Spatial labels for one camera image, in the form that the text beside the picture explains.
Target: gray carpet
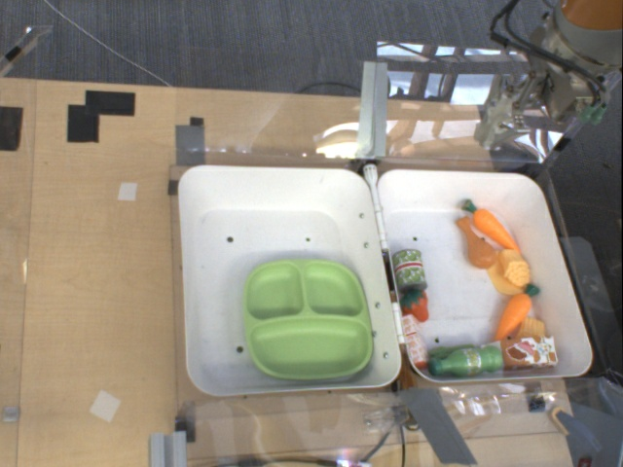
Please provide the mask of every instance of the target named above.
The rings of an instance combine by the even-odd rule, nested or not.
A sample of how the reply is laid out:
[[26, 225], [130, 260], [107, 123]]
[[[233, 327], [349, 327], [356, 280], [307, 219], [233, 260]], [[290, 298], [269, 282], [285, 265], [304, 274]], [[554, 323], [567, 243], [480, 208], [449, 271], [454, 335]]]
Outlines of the gray carpet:
[[[358, 86], [379, 40], [490, 48], [508, 0], [50, 0], [100, 40], [178, 87], [297, 91]], [[517, 11], [528, 33], [544, 12]], [[41, 0], [0, 0], [0, 50], [27, 25], [54, 33], [13, 76], [150, 84]], [[317, 92], [352, 94], [325, 87]], [[551, 168], [570, 235], [591, 242], [621, 324], [621, 86], [600, 126], [586, 126]]]

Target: wooden table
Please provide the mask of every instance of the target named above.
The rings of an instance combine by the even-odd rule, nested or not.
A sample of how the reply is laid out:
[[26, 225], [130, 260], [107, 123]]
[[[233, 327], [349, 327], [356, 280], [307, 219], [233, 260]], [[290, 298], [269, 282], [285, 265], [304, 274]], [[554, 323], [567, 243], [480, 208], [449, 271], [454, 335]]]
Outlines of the wooden table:
[[[84, 104], [86, 90], [135, 92], [134, 116], [101, 116], [99, 143], [68, 143], [67, 106]], [[170, 433], [185, 400], [195, 400], [206, 427], [234, 448], [279, 448], [284, 417], [298, 438], [291, 445], [322, 449], [323, 434], [343, 423], [353, 424], [345, 438], [354, 446], [374, 444], [376, 436], [361, 441], [361, 409], [339, 394], [289, 397], [289, 409], [280, 397], [249, 400], [235, 414], [238, 402], [198, 394], [188, 383], [183, 352], [176, 356], [175, 216], [167, 193], [175, 127], [191, 117], [204, 119], [206, 146], [226, 151], [222, 158], [252, 151], [271, 154], [264, 163], [314, 165], [314, 136], [356, 122], [357, 99], [0, 79], [0, 105], [24, 109], [19, 150], [0, 152], [0, 407], [21, 412], [18, 422], [0, 423], [0, 465], [147, 465], [149, 435]], [[398, 142], [422, 117], [477, 113], [390, 102], [388, 116], [401, 120], [391, 135], [396, 150], [409, 152]], [[432, 140], [426, 151], [449, 146], [473, 156], [453, 167], [488, 164], [464, 141]], [[135, 200], [118, 199], [123, 183], [137, 184]], [[568, 410], [561, 381], [542, 386]], [[90, 412], [102, 390], [121, 401], [110, 422]], [[292, 412], [297, 403], [305, 416]], [[501, 465], [504, 455], [510, 463], [569, 465], [566, 440], [548, 417], [513, 406], [485, 419], [455, 417], [479, 464]], [[299, 419], [309, 434], [297, 434]], [[238, 436], [246, 430], [250, 439]], [[407, 439], [408, 458], [438, 465], [421, 433]], [[380, 464], [398, 464], [396, 441], [378, 453]], [[211, 445], [189, 445], [191, 464], [212, 458]]]

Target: small can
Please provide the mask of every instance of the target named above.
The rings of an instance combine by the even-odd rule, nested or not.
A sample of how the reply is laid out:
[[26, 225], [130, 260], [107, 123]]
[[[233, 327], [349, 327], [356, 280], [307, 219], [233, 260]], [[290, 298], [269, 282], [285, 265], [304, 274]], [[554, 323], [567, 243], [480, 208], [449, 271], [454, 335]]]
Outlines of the small can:
[[423, 291], [427, 287], [420, 251], [417, 249], [398, 251], [391, 257], [391, 261], [393, 262], [396, 286], [400, 292], [408, 292], [414, 289]]

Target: toy bottle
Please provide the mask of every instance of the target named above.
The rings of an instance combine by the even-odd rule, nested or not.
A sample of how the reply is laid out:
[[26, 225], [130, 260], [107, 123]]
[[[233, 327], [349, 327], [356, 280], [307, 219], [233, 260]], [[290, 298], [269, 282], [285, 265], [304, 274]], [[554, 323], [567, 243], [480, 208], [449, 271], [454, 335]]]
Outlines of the toy bottle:
[[431, 358], [428, 370], [433, 376], [452, 374], [470, 377], [483, 372], [495, 372], [504, 365], [499, 345], [470, 347], [453, 351], [446, 358]]

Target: toy food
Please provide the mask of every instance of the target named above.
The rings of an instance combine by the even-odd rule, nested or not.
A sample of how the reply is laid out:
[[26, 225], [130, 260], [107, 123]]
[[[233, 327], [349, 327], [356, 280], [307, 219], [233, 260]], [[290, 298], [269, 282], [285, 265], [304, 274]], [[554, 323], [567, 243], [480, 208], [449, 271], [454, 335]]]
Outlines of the toy food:
[[558, 363], [554, 338], [515, 338], [501, 341], [504, 369], [553, 367]]
[[418, 369], [425, 369], [428, 362], [426, 344], [419, 333], [418, 322], [412, 314], [402, 317], [402, 328], [405, 334], [409, 361]]
[[529, 285], [525, 293], [516, 294], [510, 299], [497, 324], [494, 341], [501, 341], [510, 336], [521, 325], [532, 308], [531, 296], [535, 296], [538, 292], [537, 287]]
[[409, 292], [426, 288], [426, 277], [421, 262], [421, 252], [417, 249], [398, 251], [391, 257], [396, 285], [400, 292]]
[[462, 209], [474, 215], [474, 226], [488, 238], [494, 240], [505, 249], [519, 251], [517, 242], [515, 242], [508, 230], [504, 228], [491, 211], [478, 209], [470, 199], [465, 201]]
[[450, 356], [451, 353], [459, 349], [469, 349], [470, 347], [474, 347], [474, 344], [460, 344], [456, 346], [438, 346], [430, 349], [428, 351], [428, 356], [430, 358], [437, 358], [439, 360], [443, 360]]
[[495, 345], [458, 349], [446, 358], [428, 360], [428, 371], [432, 376], [452, 374], [457, 377], [470, 377], [483, 372], [498, 371], [502, 366], [502, 353]]
[[545, 324], [536, 318], [527, 316], [526, 319], [519, 326], [519, 331], [515, 336], [515, 339], [521, 338], [544, 338], [545, 337]]
[[530, 282], [530, 266], [515, 249], [504, 249], [497, 256], [502, 275], [510, 283], [523, 287]]
[[[504, 276], [504, 270], [502, 269], [502, 264], [499, 260], [499, 253], [497, 254], [497, 261], [487, 268], [487, 274], [489, 275], [489, 279], [491, 280], [495, 289], [500, 294], [515, 296], [515, 294], [523, 293], [526, 288], [526, 284], [515, 285]], [[513, 276], [513, 278], [516, 280], [519, 277], [520, 274], [518, 272]]]
[[471, 230], [469, 217], [464, 216], [457, 220], [457, 226], [467, 239], [467, 259], [478, 269], [487, 269], [497, 261], [495, 249], [483, 238]]
[[420, 322], [428, 320], [428, 296], [424, 291], [411, 291], [400, 300], [403, 315], [412, 314]]

